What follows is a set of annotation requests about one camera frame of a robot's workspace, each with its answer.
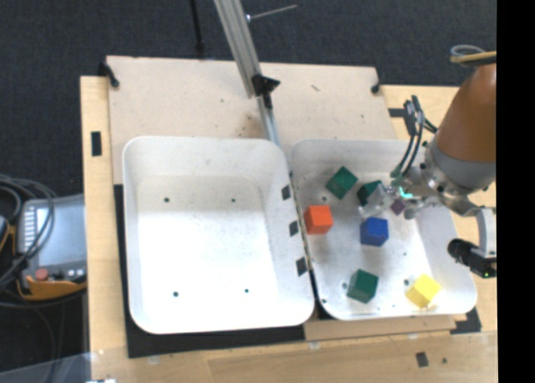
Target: brown cylinder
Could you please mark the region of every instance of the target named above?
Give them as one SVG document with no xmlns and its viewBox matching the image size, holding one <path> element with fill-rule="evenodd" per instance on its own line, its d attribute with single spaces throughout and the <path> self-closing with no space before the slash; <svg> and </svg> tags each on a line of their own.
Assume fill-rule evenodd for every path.
<svg viewBox="0 0 535 383">
<path fill-rule="evenodd" d="M 436 133 L 438 148 L 462 161 L 496 161 L 497 64 L 482 65 L 457 91 Z"/>
</svg>

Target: white tray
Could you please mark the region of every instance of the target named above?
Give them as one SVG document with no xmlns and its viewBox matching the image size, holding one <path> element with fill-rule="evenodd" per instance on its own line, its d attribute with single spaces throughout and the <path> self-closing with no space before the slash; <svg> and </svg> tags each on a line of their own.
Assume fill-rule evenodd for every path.
<svg viewBox="0 0 535 383">
<path fill-rule="evenodd" d="M 425 209 L 410 221 L 388 208 L 377 217 L 388 221 L 389 240 L 381 247 L 360 244 L 362 220 L 356 193 L 371 181 L 389 185 L 390 171 L 406 147 L 402 140 L 304 140 L 292 150 L 290 166 L 302 212 L 310 205 L 327 204 L 333 213 L 334 225 L 327 234 L 306 238 L 320 302 L 336 319 L 464 314 L 476 304 L 470 270 L 456 263 L 446 250 L 456 237 L 447 208 Z M 415 165 L 421 161 L 422 153 Z M 325 185 L 341 166 L 359 180 L 339 200 Z M 379 277 L 376 295 L 367 304 L 346 295 L 351 275 L 358 268 Z M 419 309 L 406 298 L 405 291 L 423 273 L 434 278 L 441 291 L 427 308 Z"/>
<path fill-rule="evenodd" d="M 313 312 L 283 152 L 260 139 L 125 147 L 130 312 L 154 334 L 301 324 Z"/>
</svg>

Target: wooden table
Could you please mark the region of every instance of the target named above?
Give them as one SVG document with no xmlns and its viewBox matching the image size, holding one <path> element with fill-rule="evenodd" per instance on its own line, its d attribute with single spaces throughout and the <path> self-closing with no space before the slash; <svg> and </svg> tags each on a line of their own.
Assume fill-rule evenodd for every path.
<svg viewBox="0 0 535 383">
<path fill-rule="evenodd" d="M 236 99 L 245 98 L 238 91 L 242 87 L 241 81 L 232 62 L 137 59 L 132 64 L 135 62 L 132 58 L 109 58 L 108 61 L 121 82 L 120 90 L 111 89 L 109 81 L 102 77 L 82 77 L 80 81 L 88 243 L 89 342 L 93 378 L 115 378 L 119 383 L 165 382 L 177 381 L 179 378 L 180 381 L 214 383 L 366 379 L 422 382 L 442 379 L 478 383 L 497 381 L 497 284 L 495 279 L 479 278 L 475 279 L 478 290 L 476 309 L 482 324 L 479 333 L 450 334 L 450 329 L 466 319 L 465 315 L 376 319 L 349 325 L 338 321 L 319 321 L 312 317 L 305 324 L 306 340 L 303 342 L 129 359 L 113 194 L 114 183 L 120 182 L 117 153 L 120 151 L 120 143 L 126 140 L 126 131 L 128 135 L 151 134 L 159 129 L 173 135 L 180 134 L 180 131 L 173 131 L 175 127 L 166 126 L 165 120 L 156 127 L 153 126 L 154 123 L 148 123 L 143 128 L 137 123 L 136 127 L 132 127 L 129 117 L 139 117 L 139 111 L 132 110 L 129 114 L 126 109 L 121 109 L 121 105 L 124 105 L 124 101 L 121 104 L 121 98 L 125 93 L 130 99 L 139 93 L 154 95 L 155 86 L 144 85 L 143 81 L 134 84 L 133 80 L 138 76 L 136 69 L 146 72 L 151 67 L 155 67 L 155 75 L 157 73 L 158 80 L 152 84 L 158 84 L 158 95 L 167 93 L 172 97 L 172 90 L 180 90 L 181 93 L 199 94 L 199 99 L 202 100 L 206 98 L 206 93 L 203 93 L 206 84 L 203 83 L 219 81 L 218 90 L 224 94 L 220 98 L 221 103 L 227 100 L 232 106 L 234 104 L 230 101 L 234 95 L 237 95 Z M 165 70 L 162 72 L 162 67 L 172 71 L 176 66 L 181 68 L 184 77 L 172 75 L 173 79 L 168 80 L 169 73 Z M 188 69 L 198 73 L 197 76 L 193 75 L 193 80 Z M 217 74 L 203 80 L 205 74 L 202 72 L 206 69 L 206 72 L 214 69 Z M 273 97 L 276 96 L 277 99 L 275 108 L 285 109 L 284 113 L 279 110 L 281 112 L 276 112 L 275 115 L 281 137 L 291 138 L 283 139 L 286 151 L 293 142 L 300 139 L 299 135 L 310 135 L 306 129 L 302 134 L 296 129 L 296 126 L 303 125 L 307 120 L 303 120 L 303 114 L 298 114 L 301 119 L 297 123 L 295 117 L 289 117 L 292 105 L 306 103 L 309 123 L 317 123 L 314 117 L 321 120 L 326 111 L 330 111 L 329 114 L 334 118 L 339 118 L 336 129 L 339 139 L 389 139 L 396 136 L 404 139 L 406 130 L 403 121 L 390 119 L 387 108 L 401 108 L 411 94 L 416 94 L 427 118 L 440 124 L 456 92 L 456 88 L 448 87 L 383 86 L 380 93 L 373 96 L 369 88 L 375 83 L 376 74 L 371 68 L 263 64 L 262 70 L 265 75 L 282 80 L 280 91 L 276 90 Z M 186 77 L 193 81 L 188 86 L 189 89 L 184 89 Z M 318 106 L 316 110 L 313 105 L 308 105 L 309 101 L 305 102 L 299 97 L 303 93 L 308 95 L 310 90 L 312 94 L 318 94 L 315 97 Z M 326 102 L 339 107 L 326 110 Z M 135 103 L 130 102 L 126 108 L 131 109 L 132 105 L 135 106 Z M 146 111 L 150 111 L 150 108 L 145 108 L 145 114 Z M 235 129 L 236 126 L 230 122 L 223 128 L 227 131 L 223 131 L 222 135 L 238 137 L 244 131 L 248 131 L 252 137 L 262 135 L 262 131 L 254 127 L 258 124 L 253 108 L 250 111 L 253 115 L 250 125 Z M 359 127 L 354 120 L 356 115 L 369 124 L 364 127 L 361 124 Z M 161 112 L 156 111 L 155 116 L 165 119 Z M 353 120 L 354 123 L 349 125 L 348 120 Z M 192 128 L 201 132 L 198 135 L 206 129 L 204 125 L 194 125 Z M 321 131 L 324 137 L 331 135 L 327 130 Z M 92 147 L 96 132 L 99 132 L 102 144 L 100 153 L 94 153 Z M 494 205 L 494 186 L 485 193 L 476 194 L 473 200 L 479 204 Z M 459 237 L 477 240 L 475 219 L 454 219 Z M 416 357 L 419 353 L 425 353 L 428 366 L 419 366 Z"/>
</svg>

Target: cube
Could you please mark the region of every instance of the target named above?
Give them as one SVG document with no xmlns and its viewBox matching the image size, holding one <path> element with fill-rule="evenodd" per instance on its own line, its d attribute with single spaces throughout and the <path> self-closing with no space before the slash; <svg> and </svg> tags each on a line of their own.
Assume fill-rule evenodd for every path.
<svg viewBox="0 0 535 383">
<path fill-rule="evenodd" d="M 334 225 L 329 205 L 309 206 L 303 216 L 307 234 L 325 234 Z"/>
<path fill-rule="evenodd" d="M 405 210 L 405 204 L 400 199 L 395 199 L 394 203 L 390 205 L 390 209 L 392 209 L 392 212 L 396 215 L 400 215 Z"/>
<path fill-rule="evenodd" d="M 388 221 L 370 217 L 360 223 L 360 243 L 363 245 L 383 246 L 388 240 Z"/>
<path fill-rule="evenodd" d="M 375 296 L 378 282 L 379 278 L 377 276 L 359 268 L 351 276 L 346 295 L 361 303 L 368 303 Z"/>
<path fill-rule="evenodd" d="M 438 282 L 431 276 L 422 274 L 407 290 L 405 296 L 418 307 L 424 308 L 440 290 L 441 286 Z"/>
<path fill-rule="evenodd" d="M 351 187 L 359 180 L 345 166 L 342 166 L 325 186 L 338 199 L 342 199 Z"/>
<path fill-rule="evenodd" d="M 359 198 L 360 204 L 362 206 L 366 206 L 366 204 L 368 203 L 368 198 L 373 194 L 375 188 L 377 188 L 379 184 L 382 184 L 382 182 L 373 181 L 368 182 L 367 184 L 364 184 L 361 188 L 359 188 L 359 190 L 357 191 L 357 197 Z"/>
</svg>

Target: green cube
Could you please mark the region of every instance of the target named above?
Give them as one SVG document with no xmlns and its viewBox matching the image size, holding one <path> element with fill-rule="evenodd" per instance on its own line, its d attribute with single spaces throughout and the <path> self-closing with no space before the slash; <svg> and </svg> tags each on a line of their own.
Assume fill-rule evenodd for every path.
<svg viewBox="0 0 535 383">
<path fill-rule="evenodd" d="M 345 166 L 342 166 L 329 182 L 327 182 L 325 187 L 338 199 L 342 199 L 345 196 L 345 193 L 347 193 L 358 180 L 359 178 L 353 175 Z"/>
<path fill-rule="evenodd" d="M 379 278 L 377 276 L 359 268 L 351 276 L 347 296 L 361 303 L 368 303 L 375 296 L 378 282 Z"/>
<path fill-rule="evenodd" d="M 368 198 L 373 194 L 375 191 L 375 188 L 377 188 L 378 185 L 382 184 L 381 181 L 373 181 L 368 182 L 367 184 L 364 184 L 359 190 L 357 191 L 357 197 L 360 200 L 360 204 L 362 206 L 366 206 L 368 203 Z"/>
</svg>

